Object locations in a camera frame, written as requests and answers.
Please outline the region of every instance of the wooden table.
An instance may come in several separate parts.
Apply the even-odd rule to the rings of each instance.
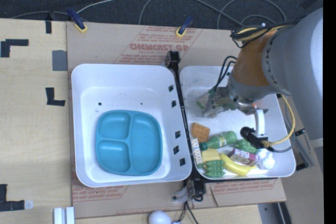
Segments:
[[[67,50],[66,23],[0,19],[0,41],[28,39],[0,58],[0,184],[7,200],[31,200],[33,209],[0,212],[1,223],[52,223],[52,210],[71,206],[68,72],[53,71],[52,52]],[[55,89],[47,105],[46,88]],[[180,211],[169,212],[177,219]],[[260,224],[257,205],[197,209],[199,223]],[[76,223],[147,223],[148,214],[78,219]],[[187,214],[183,223],[193,223]]]

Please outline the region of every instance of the blue clamp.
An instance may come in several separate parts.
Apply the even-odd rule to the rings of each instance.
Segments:
[[[74,26],[81,32],[84,33],[88,30],[88,27],[83,23],[83,20],[79,17],[78,13],[72,9],[67,9],[67,14],[71,17],[71,19],[75,22]]]
[[[183,25],[176,30],[175,32],[176,37],[180,38],[183,37],[186,32],[186,28],[189,27],[192,23],[193,18],[191,16],[188,16],[188,18],[184,21]]]

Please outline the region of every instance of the white ball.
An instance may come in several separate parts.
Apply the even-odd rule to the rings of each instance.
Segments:
[[[163,211],[154,211],[150,214],[148,219],[149,224],[171,224],[172,220]]]

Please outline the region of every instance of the orange cracker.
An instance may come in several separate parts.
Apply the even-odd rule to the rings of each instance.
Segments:
[[[208,127],[200,125],[196,122],[191,125],[191,134],[193,137],[197,138],[199,142],[208,141],[209,133],[210,129]]]

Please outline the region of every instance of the white object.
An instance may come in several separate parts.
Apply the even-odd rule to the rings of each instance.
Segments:
[[[32,209],[34,207],[33,201],[25,201],[25,209]]]
[[[262,148],[257,151],[256,155],[259,156],[257,165],[260,169],[269,170],[272,169],[275,165],[275,160],[273,158],[273,153],[268,151],[265,148]]]
[[[218,134],[225,131],[234,131],[238,139],[242,139],[240,129],[244,126],[256,128],[256,118],[254,115],[245,115],[242,111],[229,110],[224,111],[215,118],[205,118],[201,109],[197,106],[197,100],[209,89],[213,87],[218,79],[218,74],[221,67],[213,66],[188,66],[181,70],[180,81],[184,97],[184,105],[186,117],[191,130],[193,122],[197,122],[203,126],[210,128],[209,138],[213,134]],[[225,78],[219,86],[226,86],[227,78]],[[281,109],[275,94],[268,95],[257,101],[257,105],[261,109],[268,109],[264,114],[265,134],[269,136],[270,141],[277,141],[287,135],[287,130],[282,118]],[[290,141],[284,141],[279,145],[275,145],[276,150],[284,150],[290,146]],[[218,152],[229,154],[232,151],[232,146],[225,146],[218,149]],[[213,178],[207,177],[205,171],[197,167],[197,170],[203,177],[208,179],[240,179],[240,178],[271,178],[271,177],[287,177],[294,173],[296,162],[293,151],[284,153],[274,153],[275,160],[274,168],[271,170],[253,169],[247,177],[240,177],[231,172],[227,172],[223,177]]]
[[[172,220],[167,213],[163,211],[154,211],[148,218],[149,224],[171,224]]]
[[[189,176],[192,162],[175,79],[168,68],[84,64],[75,67],[71,82],[76,173],[84,185],[106,187],[182,181]],[[162,163],[156,172],[128,176],[101,168],[95,151],[96,126],[99,117],[111,110],[140,111],[156,118],[163,142]]]
[[[75,224],[75,212],[73,207],[54,208],[52,216],[53,224]]]
[[[256,133],[258,136],[265,134],[265,116],[262,109],[257,109],[254,113],[256,118]]]

